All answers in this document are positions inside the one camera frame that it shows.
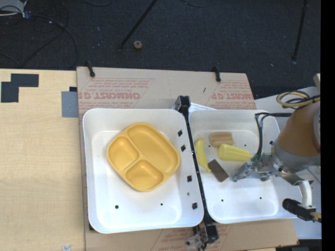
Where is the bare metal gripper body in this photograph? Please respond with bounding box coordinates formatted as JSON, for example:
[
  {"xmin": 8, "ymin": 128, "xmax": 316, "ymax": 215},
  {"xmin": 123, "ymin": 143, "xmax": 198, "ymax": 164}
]
[{"xmin": 250, "ymin": 154, "xmax": 304, "ymax": 187}]

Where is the yellow corn cob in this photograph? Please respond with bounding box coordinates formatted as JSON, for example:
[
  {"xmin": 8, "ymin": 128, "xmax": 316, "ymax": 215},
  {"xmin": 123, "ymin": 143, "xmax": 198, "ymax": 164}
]
[{"xmin": 217, "ymin": 143, "xmax": 254, "ymax": 163}]

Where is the brown rectangular biscuit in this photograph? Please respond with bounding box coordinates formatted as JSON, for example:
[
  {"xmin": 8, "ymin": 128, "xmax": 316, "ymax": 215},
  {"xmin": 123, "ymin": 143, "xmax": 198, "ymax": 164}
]
[{"xmin": 207, "ymin": 159, "xmax": 230, "ymax": 183}]

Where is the white plastic tray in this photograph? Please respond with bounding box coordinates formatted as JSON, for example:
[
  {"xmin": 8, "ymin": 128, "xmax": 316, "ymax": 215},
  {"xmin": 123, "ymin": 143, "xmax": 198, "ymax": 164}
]
[
  {"xmin": 188, "ymin": 109, "xmax": 302, "ymax": 225},
  {"xmin": 82, "ymin": 108, "xmax": 205, "ymax": 234}
]

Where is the tan hot dog bun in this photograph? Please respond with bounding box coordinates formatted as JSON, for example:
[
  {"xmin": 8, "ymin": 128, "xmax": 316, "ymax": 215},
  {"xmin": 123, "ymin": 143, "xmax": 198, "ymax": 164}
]
[{"xmin": 208, "ymin": 131, "xmax": 235, "ymax": 148}]

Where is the thin black rod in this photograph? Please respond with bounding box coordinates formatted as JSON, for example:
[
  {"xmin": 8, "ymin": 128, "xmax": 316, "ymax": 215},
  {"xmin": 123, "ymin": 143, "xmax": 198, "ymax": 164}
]
[{"xmin": 182, "ymin": 106, "xmax": 214, "ymax": 229}]

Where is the yellow banana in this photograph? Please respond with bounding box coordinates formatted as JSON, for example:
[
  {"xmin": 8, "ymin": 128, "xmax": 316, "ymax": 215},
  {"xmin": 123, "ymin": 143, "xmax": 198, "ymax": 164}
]
[{"xmin": 194, "ymin": 138, "xmax": 212, "ymax": 174}]

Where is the yellow divided plate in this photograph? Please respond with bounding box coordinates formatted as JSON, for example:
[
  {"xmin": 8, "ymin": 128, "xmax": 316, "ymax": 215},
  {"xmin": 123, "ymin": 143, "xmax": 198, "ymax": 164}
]
[{"xmin": 106, "ymin": 122, "xmax": 181, "ymax": 192}]

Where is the brown cardboard board red print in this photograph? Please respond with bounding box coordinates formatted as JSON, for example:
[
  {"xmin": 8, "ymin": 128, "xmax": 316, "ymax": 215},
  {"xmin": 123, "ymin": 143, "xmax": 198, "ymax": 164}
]
[{"xmin": 76, "ymin": 66, "xmax": 300, "ymax": 251}]

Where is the black cylinder on white bracket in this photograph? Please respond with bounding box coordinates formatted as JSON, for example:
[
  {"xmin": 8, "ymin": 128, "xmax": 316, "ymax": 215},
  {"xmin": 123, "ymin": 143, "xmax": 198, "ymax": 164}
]
[{"xmin": 282, "ymin": 179, "xmax": 319, "ymax": 222}]

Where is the black block with thin wires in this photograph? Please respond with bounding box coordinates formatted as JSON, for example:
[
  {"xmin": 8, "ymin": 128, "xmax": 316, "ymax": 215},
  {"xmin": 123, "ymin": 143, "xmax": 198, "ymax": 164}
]
[
  {"xmin": 174, "ymin": 95, "xmax": 191, "ymax": 112},
  {"xmin": 203, "ymin": 224, "xmax": 219, "ymax": 244}
]

